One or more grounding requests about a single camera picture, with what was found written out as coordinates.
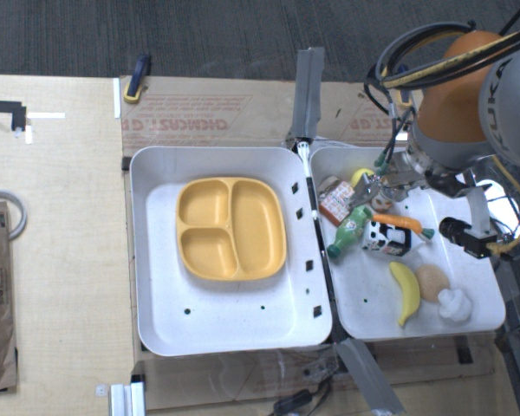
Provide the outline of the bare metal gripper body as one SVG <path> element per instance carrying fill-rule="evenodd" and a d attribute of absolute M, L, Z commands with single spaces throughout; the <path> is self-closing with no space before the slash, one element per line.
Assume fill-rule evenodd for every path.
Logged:
<path fill-rule="evenodd" d="M 432 169 L 433 161 L 423 152 L 395 152 L 383 176 L 384 185 L 410 191 L 427 189 L 426 172 Z"/>

